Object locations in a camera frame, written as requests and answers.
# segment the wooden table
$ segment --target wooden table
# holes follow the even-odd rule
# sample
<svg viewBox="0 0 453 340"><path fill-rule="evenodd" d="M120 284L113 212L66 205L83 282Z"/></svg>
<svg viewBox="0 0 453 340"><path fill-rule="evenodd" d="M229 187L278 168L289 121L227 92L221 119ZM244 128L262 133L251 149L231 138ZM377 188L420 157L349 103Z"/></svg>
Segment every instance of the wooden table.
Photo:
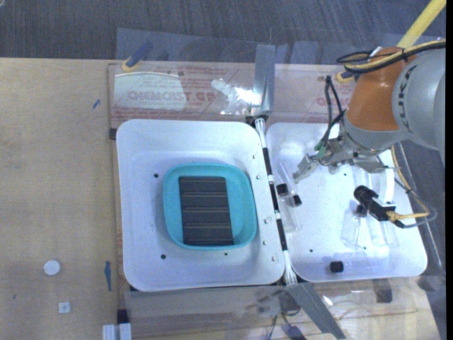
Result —
<svg viewBox="0 0 453 340"><path fill-rule="evenodd" d="M100 339L102 326L116 323L113 63L0 59L0 339ZM55 276L42 269L50 259L61 264ZM425 293L412 279L395 283L411 311L390 314L378 304L351 317L347 301L332 307L351 339L438 339ZM341 301L345 284L316 288ZM60 302L70 302L70 313L59 313Z"/></svg>

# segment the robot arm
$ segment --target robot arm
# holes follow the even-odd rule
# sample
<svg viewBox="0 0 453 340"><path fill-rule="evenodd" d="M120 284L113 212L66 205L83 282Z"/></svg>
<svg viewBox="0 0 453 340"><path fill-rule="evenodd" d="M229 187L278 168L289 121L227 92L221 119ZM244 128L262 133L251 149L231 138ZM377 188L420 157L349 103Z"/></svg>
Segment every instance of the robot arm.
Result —
<svg viewBox="0 0 453 340"><path fill-rule="evenodd" d="M303 158L294 179L307 177L319 164L331 172L341 164L376 172L383 169L377 155L407 139L438 149L445 165L445 42L433 45L435 50L419 57L404 56L397 47L372 57L337 117L338 136L321 139L318 153Z"/></svg>

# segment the yellow pole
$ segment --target yellow pole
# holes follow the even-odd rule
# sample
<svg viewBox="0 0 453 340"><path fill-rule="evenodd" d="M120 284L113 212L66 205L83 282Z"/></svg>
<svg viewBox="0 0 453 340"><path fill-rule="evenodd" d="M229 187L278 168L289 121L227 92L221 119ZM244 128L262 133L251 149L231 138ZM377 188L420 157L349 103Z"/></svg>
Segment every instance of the yellow pole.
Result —
<svg viewBox="0 0 453 340"><path fill-rule="evenodd" d="M397 47L407 49L412 47L417 39L425 32L430 26L432 21L442 11L447 4L447 0L431 0L431 2L425 7L425 10L420 14L416 21L412 24Z"/></svg>

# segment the teal oval tray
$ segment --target teal oval tray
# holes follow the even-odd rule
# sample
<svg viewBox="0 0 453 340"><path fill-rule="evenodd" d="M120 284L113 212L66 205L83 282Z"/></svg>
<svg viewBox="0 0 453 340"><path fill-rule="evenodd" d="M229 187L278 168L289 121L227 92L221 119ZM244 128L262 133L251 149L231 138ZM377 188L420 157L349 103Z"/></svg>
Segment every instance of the teal oval tray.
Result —
<svg viewBox="0 0 453 340"><path fill-rule="evenodd" d="M182 176L218 176L225 178L233 244L228 246L195 246L183 242L183 219L179 178ZM164 177L164 217L170 238L180 247L201 251L219 251L243 247L256 236L257 219L253 191L247 175L227 164L181 164L167 171Z"/></svg>

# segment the white tray with objects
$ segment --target white tray with objects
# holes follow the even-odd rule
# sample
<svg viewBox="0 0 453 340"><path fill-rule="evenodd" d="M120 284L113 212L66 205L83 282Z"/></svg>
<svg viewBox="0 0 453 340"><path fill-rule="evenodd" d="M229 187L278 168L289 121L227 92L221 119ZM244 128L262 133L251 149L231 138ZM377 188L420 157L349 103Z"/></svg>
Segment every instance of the white tray with objects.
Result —
<svg viewBox="0 0 453 340"><path fill-rule="evenodd" d="M266 132L272 168L280 163L290 173L305 154L313 154L314 147L326 131L326 125L313 123L275 123ZM393 166L389 153L382 155L386 164ZM278 171L274 173L278 183ZM336 174L320 166L297 184L302 204L295 208L302 227L287 233L288 249L293 269L304 280L311 282L364 280L399 276L418 276L428 260L417 227L401 229L387 222L386 230L393 236L389 243L372 241L370 230L379 226L373 217L363 219L359 247L350 248L341 240L343 223L350 220L358 202L353 192L359 185L371 187L379 193L383 186L394 183L392 175L369 175L356 166L342 165ZM393 202L398 213L412 213L404 190L394 187ZM344 271L330 270L332 261L342 261Z"/></svg>
<svg viewBox="0 0 453 340"><path fill-rule="evenodd" d="M275 223L260 138L245 123L129 120L117 132L123 261L128 282L141 291L264 285L282 276L284 259ZM247 175L258 230L245 246L200 251L177 245L164 219L162 189L180 164L233 165Z"/></svg>

